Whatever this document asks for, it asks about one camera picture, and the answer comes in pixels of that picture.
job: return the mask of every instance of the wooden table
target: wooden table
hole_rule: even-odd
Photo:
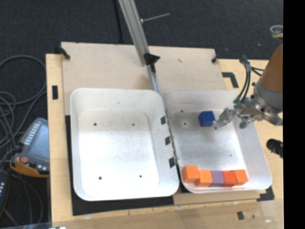
[[[112,63],[112,67],[114,67],[113,65],[115,64],[117,64],[117,67],[120,67],[122,59],[120,59],[119,56],[115,57],[116,53],[118,53],[113,51],[115,49],[119,51],[120,57],[127,58],[124,64],[129,64],[130,67],[132,67],[131,74],[134,75],[134,72],[132,71],[137,70],[138,59],[133,46],[63,42],[62,47],[71,55],[70,61],[64,59],[64,57],[59,54],[46,55],[51,163],[51,218],[54,226],[71,225],[73,228],[82,228],[84,226],[88,228],[99,228],[98,225],[103,224],[116,228],[116,226],[119,227],[124,223],[126,225],[124,226],[125,228],[140,228],[145,223],[145,227],[148,228],[159,228],[161,224],[163,228],[172,228],[172,225],[175,225],[176,228],[198,228],[198,223],[208,225],[205,221],[206,213],[209,214],[209,216],[213,215],[215,218],[219,216],[219,213],[225,213],[227,214],[228,221],[241,221],[236,216],[236,210],[243,211],[243,208],[247,208],[248,211],[253,211],[254,214],[252,216],[254,217],[257,212],[260,211],[259,214],[256,215],[256,218],[259,219],[251,221],[251,223],[257,223],[261,220],[269,220],[265,218],[267,214],[264,213],[264,210],[272,208],[274,214],[271,216],[271,221],[275,224],[269,223],[268,225],[273,225],[273,228],[274,225],[281,228],[282,219],[284,218],[283,160],[279,156],[270,153],[265,147],[265,144],[270,138],[283,140],[283,128],[274,127],[268,122],[256,122],[255,124],[272,173],[272,189],[275,200],[257,202],[256,199],[266,193],[266,191],[225,192],[221,194],[208,194],[205,196],[181,194],[178,192],[174,195],[174,206],[117,210],[73,216],[66,141],[67,136],[64,120],[68,108],[67,106],[65,108],[65,105],[67,105],[65,101],[67,102],[69,94],[71,94],[72,89],[75,87],[87,86],[87,84],[90,84],[93,87],[105,87],[112,82],[112,79],[111,77],[104,78],[104,80],[106,79],[108,81],[106,82],[106,85],[100,85],[99,82],[96,83],[96,80],[78,81],[73,85],[73,82],[75,83],[75,79],[73,78],[77,74],[67,74],[67,72],[70,72],[73,67],[77,68],[80,65],[84,65],[83,69],[79,70],[82,70],[83,74],[90,75],[89,69],[91,67],[94,67],[95,70],[99,69],[99,67],[96,66],[103,60]],[[93,53],[90,54],[86,52],[86,48],[90,49],[90,52],[93,51]],[[217,60],[215,64],[212,64],[211,59],[215,54],[213,49],[167,47],[151,47],[150,49],[151,53],[161,56],[161,59],[156,66],[159,85],[162,86],[162,95],[172,89],[177,89],[182,85],[183,88],[187,90],[227,88],[228,90],[239,91],[239,88],[233,88],[229,78],[222,77],[221,72],[234,73],[239,86],[243,86],[245,79],[243,66],[238,60]],[[267,61],[250,60],[250,63],[252,66],[264,68]],[[149,88],[149,84],[147,84],[146,80],[142,77],[138,79],[140,79],[141,83],[136,81],[136,86],[132,85],[131,88]],[[252,80],[256,82],[257,79],[258,77],[253,74]],[[118,82],[124,85],[127,81],[128,78],[124,77],[119,79]],[[56,86],[58,90],[58,98],[55,99],[53,95],[54,86]],[[215,223],[215,225],[219,225],[219,219],[215,219]]]

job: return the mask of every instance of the orange cube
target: orange cube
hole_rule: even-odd
[[[243,185],[247,181],[249,181],[246,170],[235,170],[234,172],[236,176],[237,185]]]
[[[213,183],[210,170],[199,170],[199,179],[196,181],[197,187],[208,187]]]
[[[234,171],[224,171],[224,184],[222,187],[233,187],[236,185],[236,175]]]
[[[185,166],[182,171],[184,182],[196,182],[199,179],[199,170],[197,166]]]

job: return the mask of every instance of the red button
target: red button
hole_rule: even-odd
[[[29,158],[26,157],[26,156],[23,156],[23,157],[20,159],[20,162],[23,163],[23,164],[25,164],[25,165],[28,163],[28,161],[29,161]]]

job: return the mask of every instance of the black clamp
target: black clamp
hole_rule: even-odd
[[[66,59],[70,59],[70,55],[68,55],[67,52],[61,46],[56,46],[54,52],[55,52],[55,54],[62,53]]]
[[[151,71],[156,73],[156,67],[154,66],[154,64],[160,59],[160,57],[147,52],[146,54],[144,54],[144,59],[146,65],[151,66]]]

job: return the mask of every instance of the empty white tray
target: empty white tray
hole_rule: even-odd
[[[74,189],[87,201],[170,196],[179,186],[162,97],[80,88],[71,95]]]
[[[264,190],[271,185],[271,173],[253,123],[241,129],[241,120],[235,117],[217,130],[200,127],[202,111],[213,111],[215,119],[226,108],[233,108],[236,91],[172,91],[165,98],[174,138],[180,171],[184,166],[199,169],[245,169],[249,181],[232,188],[196,187],[183,183],[193,193],[223,192],[228,190]]]

